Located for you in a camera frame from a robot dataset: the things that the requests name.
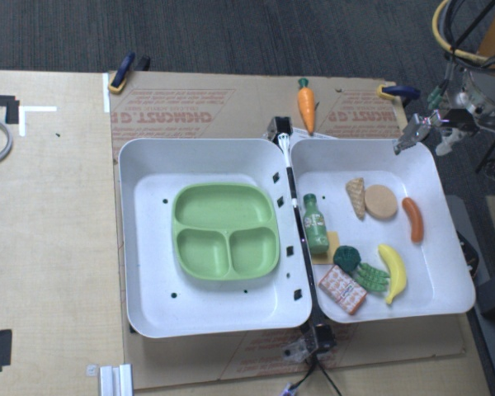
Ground dark green broccoli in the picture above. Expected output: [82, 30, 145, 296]
[332, 245, 362, 275]

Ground thin black and white rod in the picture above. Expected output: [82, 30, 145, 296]
[277, 134, 327, 329]

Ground white paper sheet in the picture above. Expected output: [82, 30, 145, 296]
[290, 126, 339, 141]

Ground green bottle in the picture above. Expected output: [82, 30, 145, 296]
[302, 193, 330, 256]

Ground yellow cheese slice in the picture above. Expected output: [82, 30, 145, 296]
[311, 231, 341, 266]

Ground tan waffle cone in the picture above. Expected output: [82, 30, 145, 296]
[345, 177, 367, 221]

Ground tan round biscuit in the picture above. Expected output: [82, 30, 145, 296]
[363, 184, 398, 221]

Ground brown cardboard board red print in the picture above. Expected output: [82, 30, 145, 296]
[108, 71, 466, 391]

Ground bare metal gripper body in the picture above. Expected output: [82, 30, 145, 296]
[428, 91, 495, 136]

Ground orange carrot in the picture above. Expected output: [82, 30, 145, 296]
[296, 78, 318, 136]

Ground black cylinder on white bracket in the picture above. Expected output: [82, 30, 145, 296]
[435, 128, 466, 157]

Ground yellow banana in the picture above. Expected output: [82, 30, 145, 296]
[377, 243, 408, 305]

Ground white plastic tray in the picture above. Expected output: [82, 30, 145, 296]
[117, 137, 314, 339]
[290, 137, 477, 324]

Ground orange and white carton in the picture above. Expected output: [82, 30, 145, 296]
[318, 264, 368, 316]

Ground green divided plate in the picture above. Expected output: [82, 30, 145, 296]
[172, 182, 281, 281]

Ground green pea pods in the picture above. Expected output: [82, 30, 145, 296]
[354, 262, 391, 293]

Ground orange sausage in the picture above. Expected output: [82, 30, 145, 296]
[401, 196, 425, 243]

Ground black block with thin wires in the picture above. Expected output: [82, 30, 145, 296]
[266, 115, 294, 142]
[282, 323, 338, 363]

